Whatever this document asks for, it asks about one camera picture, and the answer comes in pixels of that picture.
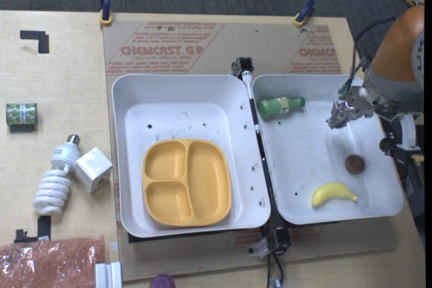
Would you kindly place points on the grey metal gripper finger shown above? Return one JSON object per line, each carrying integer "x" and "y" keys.
{"x": 336, "y": 122}
{"x": 338, "y": 108}

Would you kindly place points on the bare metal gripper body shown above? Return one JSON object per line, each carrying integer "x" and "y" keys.
{"x": 360, "y": 104}

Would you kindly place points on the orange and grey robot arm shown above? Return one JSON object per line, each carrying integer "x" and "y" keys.
{"x": 398, "y": 50}

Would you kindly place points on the white plastic tray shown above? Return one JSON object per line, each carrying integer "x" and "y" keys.
{"x": 310, "y": 145}
{"x": 189, "y": 111}

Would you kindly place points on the green plastic bottle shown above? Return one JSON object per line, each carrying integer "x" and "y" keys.
{"x": 280, "y": 106}

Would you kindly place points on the yellow banana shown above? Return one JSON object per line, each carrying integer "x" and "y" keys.
{"x": 332, "y": 193}

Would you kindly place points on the thin black and white rod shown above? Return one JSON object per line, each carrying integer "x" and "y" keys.
{"x": 260, "y": 141}

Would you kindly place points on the yellow divided plate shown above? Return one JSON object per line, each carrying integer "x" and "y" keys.
{"x": 206, "y": 178}

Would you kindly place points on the brown cardboard board red print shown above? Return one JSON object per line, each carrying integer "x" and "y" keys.
{"x": 209, "y": 47}

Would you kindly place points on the purple round object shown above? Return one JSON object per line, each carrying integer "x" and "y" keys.
{"x": 163, "y": 281}

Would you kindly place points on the white cube box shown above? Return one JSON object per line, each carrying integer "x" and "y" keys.
{"x": 92, "y": 169}

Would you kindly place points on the white spiral light bulb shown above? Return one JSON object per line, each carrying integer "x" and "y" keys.
{"x": 54, "y": 183}

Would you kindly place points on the green patterned can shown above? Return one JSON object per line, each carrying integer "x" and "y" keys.
{"x": 21, "y": 114}

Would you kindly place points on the black cylinder on white bracket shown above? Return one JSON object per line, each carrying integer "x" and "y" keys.
{"x": 405, "y": 140}

